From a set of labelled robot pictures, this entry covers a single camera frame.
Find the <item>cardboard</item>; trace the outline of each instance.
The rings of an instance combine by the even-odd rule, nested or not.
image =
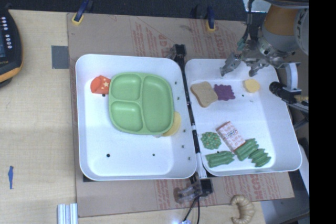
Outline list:
[[[72,17],[73,13],[67,15],[79,217],[188,208],[189,202],[175,201],[174,190],[188,187],[189,179],[110,182],[85,179],[79,167],[75,63],[80,56],[91,53],[166,57],[174,44],[186,46],[186,61],[226,59],[236,50],[245,25],[217,20],[216,30],[209,32],[206,21],[201,19],[85,14],[82,23],[75,26]],[[211,181],[214,192],[201,200],[201,206],[229,204],[235,194],[243,194],[251,201],[294,196],[288,173],[212,177]]]

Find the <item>black device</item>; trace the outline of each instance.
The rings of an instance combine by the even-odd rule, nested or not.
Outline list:
[[[0,88],[21,71],[23,47],[19,31],[7,8],[0,9]]]

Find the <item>white tray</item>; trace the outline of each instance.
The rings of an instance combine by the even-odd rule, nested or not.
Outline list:
[[[173,136],[128,134],[109,118],[108,96],[93,94],[91,81],[122,72],[145,72],[171,85],[182,123]],[[76,62],[79,155],[82,172],[92,180],[188,178],[196,156],[183,79],[176,62],[166,58],[84,55]]]
[[[185,67],[204,167],[215,176],[298,169],[302,157],[287,105],[269,91],[269,85],[279,81],[275,69],[266,67],[259,70],[253,79],[260,83],[260,90],[249,93],[244,89],[243,81],[251,78],[248,75],[250,68],[242,62],[237,69],[222,77],[220,67],[224,64],[225,60],[220,59],[192,59]],[[214,84],[231,85],[236,98],[216,101],[207,108],[203,108],[190,91],[192,84],[202,81],[208,81],[212,86]],[[205,155],[217,151],[229,151],[229,149],[223,142],[219,149],[208,150],[204,148],[200,138],[202,133],[216,132],[216,128],[227,121],[232,122],[244,139],[255,138],[259,148],[265,148],[265,152],[271,156],[270,162],[263,167],[254,168],[250,159],[241,162],[235,156],[235,160],[228,165],[210,168]]]

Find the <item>green plate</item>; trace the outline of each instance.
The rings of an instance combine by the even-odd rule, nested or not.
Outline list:
[[[133,134],[162,134],[174,120],[173,93],[160,76],[126,72],[111,79],[109,113],[113,125]]]

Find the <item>table surface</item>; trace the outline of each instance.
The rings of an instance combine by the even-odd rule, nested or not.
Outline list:
[[[57,205],[76,203],[69,69],[53,69],[52,46],[68,46],[67,13],[11,10],[24,65],[0,89],[0,223],[57,223]],[[8,171],[13,167],[10,189]],[[251,224],[265,223],[254,202]],[[180,223],[188,209],[79,218],[78,223]],[[200,223],[232,223],[231,205],[201,207]],[[188,219],[197,221],[197,208]]]

